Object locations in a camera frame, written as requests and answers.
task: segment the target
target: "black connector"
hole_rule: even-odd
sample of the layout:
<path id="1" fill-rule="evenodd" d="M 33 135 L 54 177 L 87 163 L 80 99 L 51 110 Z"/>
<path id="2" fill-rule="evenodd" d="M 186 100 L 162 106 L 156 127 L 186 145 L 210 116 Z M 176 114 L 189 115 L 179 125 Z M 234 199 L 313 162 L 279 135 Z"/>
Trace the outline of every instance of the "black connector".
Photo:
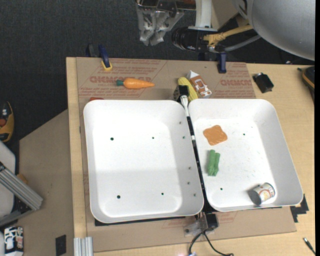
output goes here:
<path id="1" fill-rule="evenodd" d="M 181 102 L 180 97 L 182 95 L 189 96 L 189 88 L 187 85 L 178 85 L 173 92 L 173 100 L 176 102 Z"/>
<path id="2" fill-rule="evenodd" d="M 253 80 L 258 85 L 260 91 L 264 94 L 266 92 L 271 92 L 274 84 L 271 82 L 269 77 L 264 73 L 258 73 L 253 76 Z"/>
<path id="3" fill-rule="evenodd" d="M 214 213 L 205 213 L 206 223 L 208 225 L 207 231 L 212 231 L 219 227 L 218 219 Z"/>

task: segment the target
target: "tin can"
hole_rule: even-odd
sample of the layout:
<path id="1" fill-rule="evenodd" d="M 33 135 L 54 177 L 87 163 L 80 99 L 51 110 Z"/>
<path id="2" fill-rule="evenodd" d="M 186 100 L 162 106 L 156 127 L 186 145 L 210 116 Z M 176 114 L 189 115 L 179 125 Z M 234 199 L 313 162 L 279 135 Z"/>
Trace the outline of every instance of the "tin can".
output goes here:
<path id="1" fill-rule="evenodd" d="M 249 193 L 254 204 L 261 205 L 263 202 L 273 198 L 276 194 L 274 187 L 270 183 L 256 186 Z"/>

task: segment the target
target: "black wire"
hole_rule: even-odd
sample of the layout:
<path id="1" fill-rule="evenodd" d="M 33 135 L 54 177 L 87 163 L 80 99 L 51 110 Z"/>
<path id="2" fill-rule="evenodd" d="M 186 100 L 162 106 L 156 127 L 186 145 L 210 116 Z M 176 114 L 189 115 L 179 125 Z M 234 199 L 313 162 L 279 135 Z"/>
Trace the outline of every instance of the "black wire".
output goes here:
<path id="1" fill-rule="evenodd" d="M 205 238 L 207 239 L 209 245 L 211 246 L 211 248 L 212 248 L 216 253 L 218 253 L 218 254 L 220 254 L 220 255 L 223 255 L 223 256 L 234 256 L 233 253 L 224 254 L 224 253 L 222 253 L 222 252 L 220 252 L 220 251 L 217 251 L 217 250 L 214 248 L 214 246 L 211 244 L 209 238 L 207 237 L 206 231 L 204 231 L 202 234 L 205 236 Z"/>
<path id="2" fill-rule="evenodd" d="M 214 246 L 212 245 L 212 243 L 210 242 L 209 238 L 207 237 L 206 231 L 207 231 L 207 230 L 205 230 L 205 231 L 197 234 L 197 235 L 192 239 L 192 241 L 191 241 L 191 243 L 190 243 L 190 246 L 189 246 L 189 250 L 188 250 L 188 254 L 189 254 L 189 255 L 192 254 L 192 251 L 191 251 L 191 250 L 192 250 L 192 246 L 193 246 L 194 243 L 197 241 L 197 239 L 198 239 L 201 235 L 204 235 L 205 238 L 206 238 L 206 240 L 208 241 L 209 245 L 211 246 L 211 248 L 212 248 L 216 253 L 218 253 L 218 254 L 220 254 L 220 255 L 222 255 L 222 256 L 234 256 L 233 253 L 224 254 L 224 253 L 216 250 L 216 249 L 214 248 Z"/>
<path id="3" fill-rule="evenodd" d="M 189 246 L 189 250 L 188 250 L 188 254 L 191 255 L 191 248 L 194 245 L 195 241 L 197 241 L 197 239 L 202 235 L 202 233 L 197 234 L 191 241 L 190 246 Z"/>

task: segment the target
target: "toy carrot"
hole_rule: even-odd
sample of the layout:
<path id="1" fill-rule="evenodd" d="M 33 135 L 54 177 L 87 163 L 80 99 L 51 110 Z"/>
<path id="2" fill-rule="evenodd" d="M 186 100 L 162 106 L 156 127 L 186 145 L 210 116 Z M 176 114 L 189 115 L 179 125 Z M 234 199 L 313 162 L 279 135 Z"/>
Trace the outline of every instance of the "toy carrot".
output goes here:
<path id="1" fill-rule="evenodd" d="M 128 77 L 124 81 L 117 80 L 116 81 L 117 86 L 125 86 L 128 89 L 140 89 L 140 88 L 147 88 L 147 87 L 153 87 L 155 84 L 153 82 L 148 82 L 136 78 Z"/>

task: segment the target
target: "dark gray carpet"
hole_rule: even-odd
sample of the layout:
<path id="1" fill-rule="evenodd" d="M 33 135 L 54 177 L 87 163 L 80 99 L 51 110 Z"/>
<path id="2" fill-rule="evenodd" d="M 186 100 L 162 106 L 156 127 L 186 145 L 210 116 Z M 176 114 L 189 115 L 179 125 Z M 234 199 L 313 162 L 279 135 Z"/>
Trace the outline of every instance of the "dark gray carpet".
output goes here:
<path id="1" fill-rule="evenodd" d="M 193 25 L 188 11 L 175 28 Z M 231 19 L 222 30 L 236 26 Z M 249 38 L 233 35 L 226 46 Z M 67 109 L 66 57 L 85 56 L 88 43 L 103 44 L 110 58 L 197 60 L 196 52 L 164 42 L 145 46 L 139 41 L 133 0 L 0 0 L 0 99 L 15 114 L 15 140 Z M 286 53 L 263 39 L 232 51 L 227 61 L 247 63 L 314 64 Z"/>

